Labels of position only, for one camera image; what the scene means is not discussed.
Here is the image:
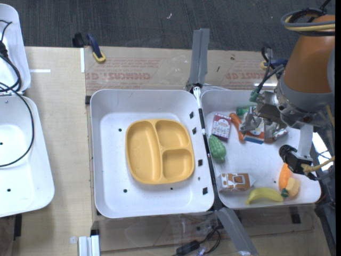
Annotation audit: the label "orange sausage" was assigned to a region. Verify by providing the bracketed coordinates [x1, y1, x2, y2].
[229, 112, 246, 143]

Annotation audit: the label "orange carrot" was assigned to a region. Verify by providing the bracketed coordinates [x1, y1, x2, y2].
[278, 162, 293, 198]

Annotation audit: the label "white plastic tray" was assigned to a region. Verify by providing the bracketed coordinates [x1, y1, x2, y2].
[0, 94, 55, 219]
[0, 3, 31, 96]
[199, 89, 322, 211]
[90, 89, 215, 219]

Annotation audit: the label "red and white packet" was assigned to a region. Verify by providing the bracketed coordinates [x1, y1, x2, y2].
[211, 112, 232, 142]

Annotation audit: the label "brown cardboard board red print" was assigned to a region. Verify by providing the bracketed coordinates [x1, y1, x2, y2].
[83, 45, 323, 252]

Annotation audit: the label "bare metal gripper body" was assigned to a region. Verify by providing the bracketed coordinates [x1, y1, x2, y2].
[255, 90, 289, 123]

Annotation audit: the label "pale yellow bread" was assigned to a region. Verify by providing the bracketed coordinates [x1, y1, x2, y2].
[286, 177, 301, 198]

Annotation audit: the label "yellow banana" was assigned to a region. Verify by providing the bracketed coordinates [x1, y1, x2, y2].
[245, 187, 285, 205]

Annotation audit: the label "yellow divided plate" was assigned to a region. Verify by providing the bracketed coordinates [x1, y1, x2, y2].
[125, 118, 196, 185]

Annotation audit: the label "white orange and blue carton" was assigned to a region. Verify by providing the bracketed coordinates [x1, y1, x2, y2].
[243, 118, 266, 145]

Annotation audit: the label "brown and white carton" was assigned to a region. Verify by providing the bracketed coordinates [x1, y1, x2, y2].
[216, 172, 256, 193]

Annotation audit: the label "green bottle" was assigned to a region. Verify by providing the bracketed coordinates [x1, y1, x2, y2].
[236, 106, 256, 116]

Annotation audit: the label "silver foil packet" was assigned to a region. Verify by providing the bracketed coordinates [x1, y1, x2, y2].
[264, 121, 289, 144]

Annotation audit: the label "green grapes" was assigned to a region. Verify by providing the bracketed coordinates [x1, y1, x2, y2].
[208, 134, 228, 162]

